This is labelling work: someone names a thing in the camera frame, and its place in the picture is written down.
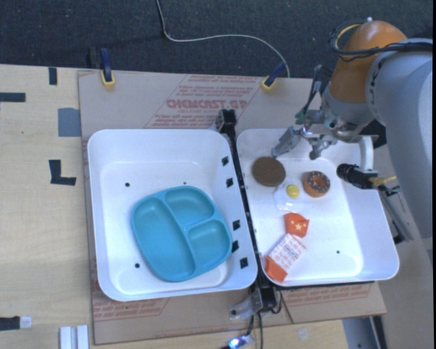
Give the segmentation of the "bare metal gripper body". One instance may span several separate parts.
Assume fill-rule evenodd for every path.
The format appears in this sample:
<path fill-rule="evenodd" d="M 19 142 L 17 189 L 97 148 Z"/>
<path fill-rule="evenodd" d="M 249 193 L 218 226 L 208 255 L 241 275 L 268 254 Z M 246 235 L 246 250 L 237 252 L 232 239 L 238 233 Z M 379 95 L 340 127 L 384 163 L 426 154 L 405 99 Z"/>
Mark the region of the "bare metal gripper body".
<path fill-rule="evenodd" d="M 339 118 L 332 112 L 308 110 L 302 123 L 302 136 L 307 139 L 354 140 L 365 124 L 354 124 Z"/>

